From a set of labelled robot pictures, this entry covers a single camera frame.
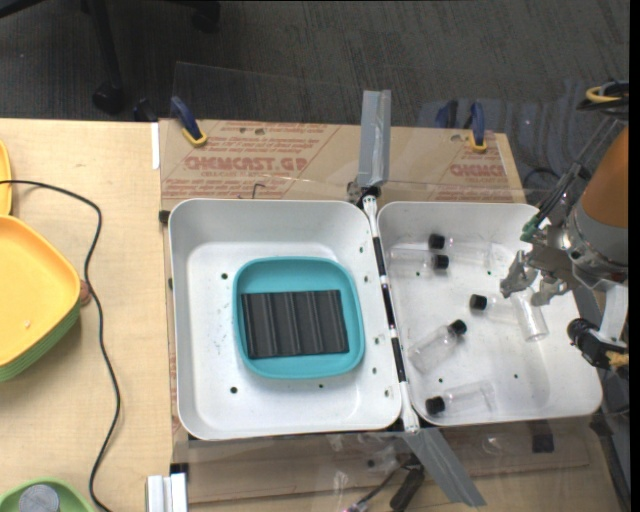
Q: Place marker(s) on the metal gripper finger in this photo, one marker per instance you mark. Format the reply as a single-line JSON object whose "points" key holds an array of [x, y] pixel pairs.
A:
{"points": [[549, 292], [514, 281]]}

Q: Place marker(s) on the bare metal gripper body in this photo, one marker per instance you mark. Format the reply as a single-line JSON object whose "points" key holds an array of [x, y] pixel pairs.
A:
{"points": [[552, 257]]}

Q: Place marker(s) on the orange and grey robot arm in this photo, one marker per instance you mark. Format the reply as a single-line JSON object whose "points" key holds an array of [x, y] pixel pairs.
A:
{"points": [[602, 200]]}

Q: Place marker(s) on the clear plastic bottle black cap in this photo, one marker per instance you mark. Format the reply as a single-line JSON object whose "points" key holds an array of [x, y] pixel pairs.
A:
{"points": [[435, 345], [420, 259], [460, 397], [480, 302], [462, 247]]}

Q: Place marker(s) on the white plastic tray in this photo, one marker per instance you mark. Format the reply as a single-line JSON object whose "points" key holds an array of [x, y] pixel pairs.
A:
{"points": [[500, 360], [210, 400]]}

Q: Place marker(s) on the thin black and white rod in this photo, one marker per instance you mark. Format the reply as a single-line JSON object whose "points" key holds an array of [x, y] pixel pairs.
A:
{"points": [[382, 272]]}

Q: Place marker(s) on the teal plate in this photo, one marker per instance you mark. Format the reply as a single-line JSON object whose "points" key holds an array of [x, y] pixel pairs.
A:
{"points": [[300, 272]]}

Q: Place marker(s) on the black ribbed holder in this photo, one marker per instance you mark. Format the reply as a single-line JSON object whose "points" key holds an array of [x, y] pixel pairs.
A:
{"points": [[295, 322]]}

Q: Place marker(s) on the brown cardboard board red print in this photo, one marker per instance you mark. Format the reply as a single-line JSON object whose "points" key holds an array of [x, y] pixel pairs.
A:
{"points": [[280, 160]]}

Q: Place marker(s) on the green plate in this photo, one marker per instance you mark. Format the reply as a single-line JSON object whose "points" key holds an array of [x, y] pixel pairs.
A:
{"points": [[45, 362], [75, 497]]}

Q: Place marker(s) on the yellow plate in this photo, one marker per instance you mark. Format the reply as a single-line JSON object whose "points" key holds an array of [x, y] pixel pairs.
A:
{"points": [[30, 290]]}

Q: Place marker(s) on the grey can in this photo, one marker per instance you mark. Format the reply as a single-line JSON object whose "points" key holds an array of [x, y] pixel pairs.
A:
{"points": [[39, 499]]}

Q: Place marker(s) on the black cylinder on white bracket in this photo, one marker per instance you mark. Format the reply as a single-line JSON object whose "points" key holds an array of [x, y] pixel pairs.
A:
{"points": [[592, 342]]}

